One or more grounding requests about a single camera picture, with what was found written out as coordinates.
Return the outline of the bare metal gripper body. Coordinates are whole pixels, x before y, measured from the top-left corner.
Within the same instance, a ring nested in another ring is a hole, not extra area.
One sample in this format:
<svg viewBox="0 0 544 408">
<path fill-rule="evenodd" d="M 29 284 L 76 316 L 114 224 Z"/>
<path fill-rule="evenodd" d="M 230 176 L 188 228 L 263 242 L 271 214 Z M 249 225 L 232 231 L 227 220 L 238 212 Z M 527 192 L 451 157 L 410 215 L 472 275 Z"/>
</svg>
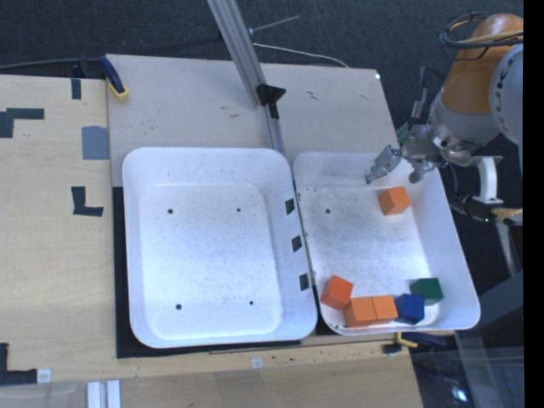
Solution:
<svg viewBox="0 0 544 408">
<path fill-rule="evenodd" d="M 401 153 L 409 162 L 451 162 L 465 167 L 484 146 L 461 138 L 442 121 L 428 119 L 400 127 Z"/>
</svg>

